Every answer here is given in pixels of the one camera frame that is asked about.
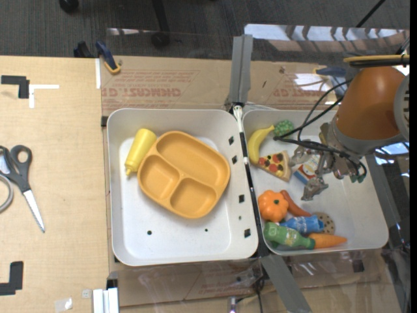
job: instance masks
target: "green bottle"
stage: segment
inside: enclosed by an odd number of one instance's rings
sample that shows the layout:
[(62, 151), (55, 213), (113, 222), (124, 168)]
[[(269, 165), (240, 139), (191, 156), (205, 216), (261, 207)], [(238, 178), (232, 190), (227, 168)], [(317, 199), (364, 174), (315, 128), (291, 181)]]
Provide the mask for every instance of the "green bottle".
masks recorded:
[(292, 228), (279, 226), (273, 222), (265, 224), (263, 235), (268, 241), (290, 247), (303, 246), (307, 249), (313, 249), (315, 245), (314, 239), (303, 237), (300, 232)]

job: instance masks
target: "gray carpet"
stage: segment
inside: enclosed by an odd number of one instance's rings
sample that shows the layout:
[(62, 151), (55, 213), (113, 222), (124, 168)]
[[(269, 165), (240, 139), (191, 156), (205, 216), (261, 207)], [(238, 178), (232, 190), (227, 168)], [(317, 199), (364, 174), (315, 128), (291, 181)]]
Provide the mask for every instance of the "gray carpet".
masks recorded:
[[(172, 32), (239, 36), (247, 23), (355, 27), (380, 0), (164, 0)], [(0, 0), (0, 54), (72, 57), (106, 28), (158, 30), (151, 0), (79, 0), (67, 14), (58, 0)], [(410, 27), (410, 0), (386, 0), (364, 27)]]

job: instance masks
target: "yellow bottle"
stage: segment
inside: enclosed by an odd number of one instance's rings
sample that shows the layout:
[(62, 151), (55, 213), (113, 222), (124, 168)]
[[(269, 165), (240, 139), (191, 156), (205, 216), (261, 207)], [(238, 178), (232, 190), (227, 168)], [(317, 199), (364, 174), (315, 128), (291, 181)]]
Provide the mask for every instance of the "yellow bottle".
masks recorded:
[(124, 162), (127, 176), (132, 172), (137, 172), (141, 161), (156, 139), (156, 134), (146, 128), (141, 128), (136, 132), (135, 139), (133, 140), (133, 144), (130, 147), (126, 161)]

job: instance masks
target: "toy banana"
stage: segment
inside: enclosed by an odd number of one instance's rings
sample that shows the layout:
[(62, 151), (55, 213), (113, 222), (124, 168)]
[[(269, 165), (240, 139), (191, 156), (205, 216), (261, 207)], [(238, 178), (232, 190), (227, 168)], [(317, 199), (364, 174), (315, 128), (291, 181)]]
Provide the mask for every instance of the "toy banana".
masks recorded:
[(271, 125), (268, 128), (260, 128), (256, 130), (249, 138), (248, 141), (248, 153), (249, 160), (252, 164), (257, 164), (259, 160), (259, 148), (261, 143), (266, 138), (269, 132), (275, 129), (274, 125)]

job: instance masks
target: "pizza slice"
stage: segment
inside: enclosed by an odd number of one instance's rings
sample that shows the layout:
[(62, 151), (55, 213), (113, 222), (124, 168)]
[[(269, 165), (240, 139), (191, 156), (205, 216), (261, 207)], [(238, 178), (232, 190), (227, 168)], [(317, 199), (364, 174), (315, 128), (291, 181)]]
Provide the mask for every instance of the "pizza slice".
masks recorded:
[(289, 166), (287, 151), (261, 156), (255, 166), (285, 182), (288, 182), (291, 177), (291, 167)]

